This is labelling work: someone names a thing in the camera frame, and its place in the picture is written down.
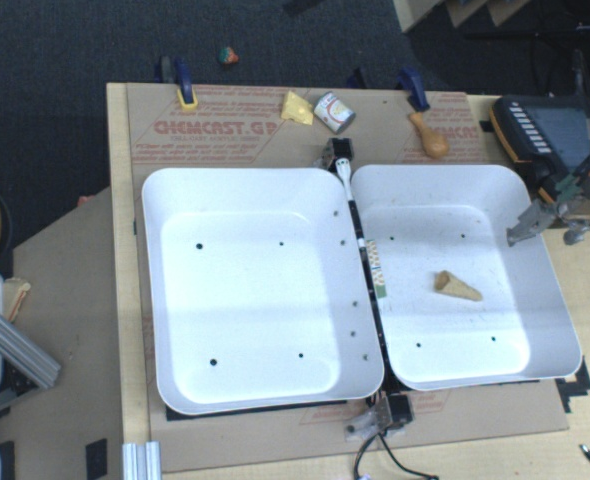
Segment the white tray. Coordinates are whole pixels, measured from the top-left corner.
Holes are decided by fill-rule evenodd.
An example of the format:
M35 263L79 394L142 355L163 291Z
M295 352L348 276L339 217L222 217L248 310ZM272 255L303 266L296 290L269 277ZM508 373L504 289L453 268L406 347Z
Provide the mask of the white tray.
M543 238L509 247L530 204L496 165L365 166L352 180L386 284L380 304L391 367L407 386L441 389L564 377L581 350ZM482 293L436 293L448 270Z
M159 392L204 414L365 398L384 367L340 181L162 169L143 187Z

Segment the dark floor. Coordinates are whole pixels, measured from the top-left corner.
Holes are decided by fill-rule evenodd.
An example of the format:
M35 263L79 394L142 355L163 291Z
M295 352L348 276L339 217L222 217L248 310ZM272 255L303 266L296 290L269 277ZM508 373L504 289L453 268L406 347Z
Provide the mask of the dark floor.
M392 0L299 13L292 1L0 0L0 194L13 244L109 185L106 83L153 81L160 55L184 56L196 83L343 87L362 66L373 88L393 88L412 65L428 90L486 94L572 92L572 48L590 69L590 35L555 48L465 36L590 23L590 0L533 0L499 28L482 9L455 29L441 5L407 34ZM227 45L241 61L225 71Z

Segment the white can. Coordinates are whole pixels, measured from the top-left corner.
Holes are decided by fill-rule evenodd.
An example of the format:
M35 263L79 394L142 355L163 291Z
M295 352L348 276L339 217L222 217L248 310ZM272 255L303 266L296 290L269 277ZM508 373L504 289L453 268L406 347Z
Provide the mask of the white can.
M355 119L355 112L331 91L317 101L314 112L335 133L344 131Z

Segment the wooden table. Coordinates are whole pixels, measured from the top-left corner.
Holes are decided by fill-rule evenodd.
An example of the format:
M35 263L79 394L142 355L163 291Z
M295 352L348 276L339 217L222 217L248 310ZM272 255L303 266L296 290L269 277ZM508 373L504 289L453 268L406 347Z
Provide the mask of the wooden table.
M119 327L123 438L143 444L151 439L142 340L138 258L133 235L134 198L126 84L109 84L109 142ZM474 115L488 119L495 98L469 97ZM495 138L486 134L491 161L501 158ZM590 373L590 233L576 246L565 246L562 230L547 230L545 241L573 317ZM413 469L441 478L590 479L590 464L579 445L590 447L590 393L572 400L570 430L543 435L423 446L398 451ZM234 468L166 474L169 479L350 479L352 455L273 462ZM406 478L385 452L368 453L361 465L375 480Z

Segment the black cable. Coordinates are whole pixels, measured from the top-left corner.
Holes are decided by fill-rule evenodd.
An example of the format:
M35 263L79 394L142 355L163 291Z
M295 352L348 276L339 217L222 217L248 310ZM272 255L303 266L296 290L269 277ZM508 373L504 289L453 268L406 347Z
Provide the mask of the black cable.
M361 478L361 475L359 474L359 463L362 460L362 457L364 456L364 453L366 452L368 447L373 443L373 441L375 441L375 439L377 437L379 437L380 441L384 445L384 449L386 450L386 452L388 453L390 458L393 460L395 465L398 468L400 468L402 471L405 471L406 473L408 473L410 475L419 476L421 478L424 478L425 480L439 480L439 477L436 475L421 473L419 471L414 471L414 470L409 469L406 466L404 466L399 460L397 460L397 457L395 457L392 450L389 448L388 443L384 439L383 433L375 434L374 436L369 437L368 439L366 439L362 443L362 446L360 446L359 450L357 451L357 455L355 455L355 463L353 464L353 479L354 480L359 480Z

